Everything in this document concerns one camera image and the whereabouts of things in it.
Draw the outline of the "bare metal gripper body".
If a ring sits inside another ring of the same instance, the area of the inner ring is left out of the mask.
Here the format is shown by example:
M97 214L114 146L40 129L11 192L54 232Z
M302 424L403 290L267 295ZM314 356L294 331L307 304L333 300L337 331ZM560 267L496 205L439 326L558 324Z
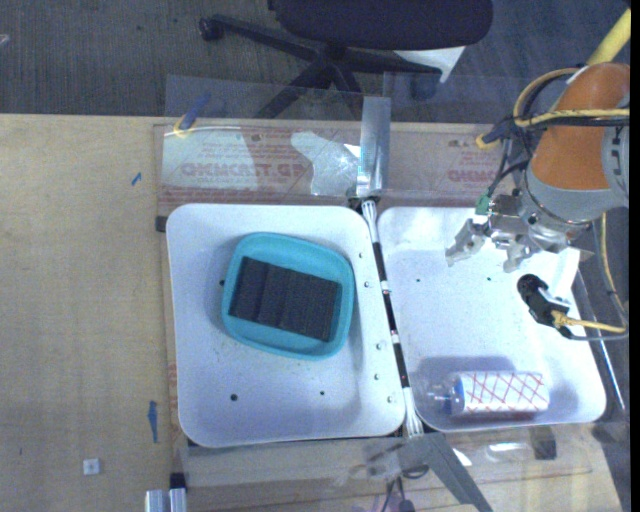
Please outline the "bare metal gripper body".
M499 195L490 202L486 234L495 243L558 253L578 240L588 226L588 221L573 222L551 213L529 195Z

